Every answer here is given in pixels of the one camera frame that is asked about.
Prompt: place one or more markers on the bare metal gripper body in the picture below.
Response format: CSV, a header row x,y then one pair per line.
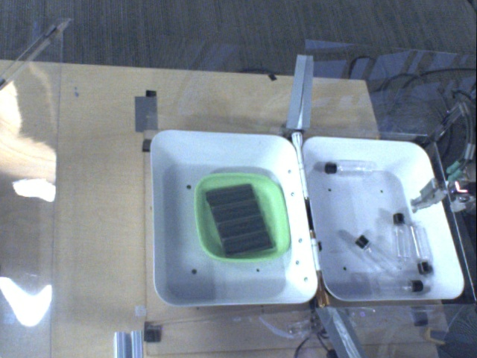
x,y
462,196

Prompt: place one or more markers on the black ribbed block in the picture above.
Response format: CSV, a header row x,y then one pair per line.
x,y
238,220

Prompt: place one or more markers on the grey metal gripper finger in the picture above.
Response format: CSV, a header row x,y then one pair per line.
x,y
432,186
428,201

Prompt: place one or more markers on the clear bottle with black cap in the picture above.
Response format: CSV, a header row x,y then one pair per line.
x,y
425,267
398,219
330,168
362,242
417,286

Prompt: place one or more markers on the thin black and white rod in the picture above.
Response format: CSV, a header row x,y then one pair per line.
x,y
302,177

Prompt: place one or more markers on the green bowl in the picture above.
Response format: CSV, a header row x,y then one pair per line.
x,y
280,215

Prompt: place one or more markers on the white plastic tray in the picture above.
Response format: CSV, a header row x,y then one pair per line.
x,y
175,215
357,203

